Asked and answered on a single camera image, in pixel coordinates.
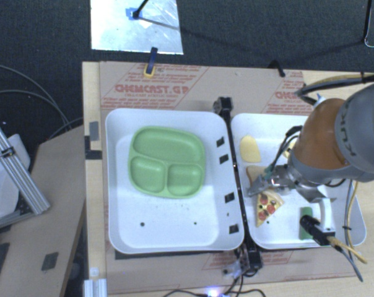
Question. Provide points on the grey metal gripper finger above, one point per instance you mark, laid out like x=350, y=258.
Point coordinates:
x=255, y=188
x=279, y=191

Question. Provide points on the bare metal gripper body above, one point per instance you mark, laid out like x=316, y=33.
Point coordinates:
x=301, y=188

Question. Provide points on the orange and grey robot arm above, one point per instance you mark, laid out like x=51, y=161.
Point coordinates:
x=345, y=128

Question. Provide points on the brown bread slice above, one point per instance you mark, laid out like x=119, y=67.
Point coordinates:
x=254, y=173

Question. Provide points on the pizza slice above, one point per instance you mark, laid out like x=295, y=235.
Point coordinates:
x=267, y=207

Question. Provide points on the thin black rod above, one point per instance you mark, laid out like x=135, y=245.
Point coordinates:
x=236, y=172

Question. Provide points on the green cylinder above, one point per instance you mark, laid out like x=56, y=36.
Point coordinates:
x=304, y=213

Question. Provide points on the yellow rounded object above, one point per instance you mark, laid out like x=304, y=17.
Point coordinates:
x=287, y=153

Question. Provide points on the pale yellow potato chip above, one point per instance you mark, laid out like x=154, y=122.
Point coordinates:
x=249, y=149

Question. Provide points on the white plastic tray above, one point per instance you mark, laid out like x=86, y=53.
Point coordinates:
x=174, y=227
x=286, y=234

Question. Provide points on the green divided plate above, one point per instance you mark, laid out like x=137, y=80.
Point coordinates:
x=165, y=161

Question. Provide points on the brown cardboard board red print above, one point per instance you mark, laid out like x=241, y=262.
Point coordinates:
x=242, y=82

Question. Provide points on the black cylinder on white bracket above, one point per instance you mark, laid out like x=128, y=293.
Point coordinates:
x=317, y=229

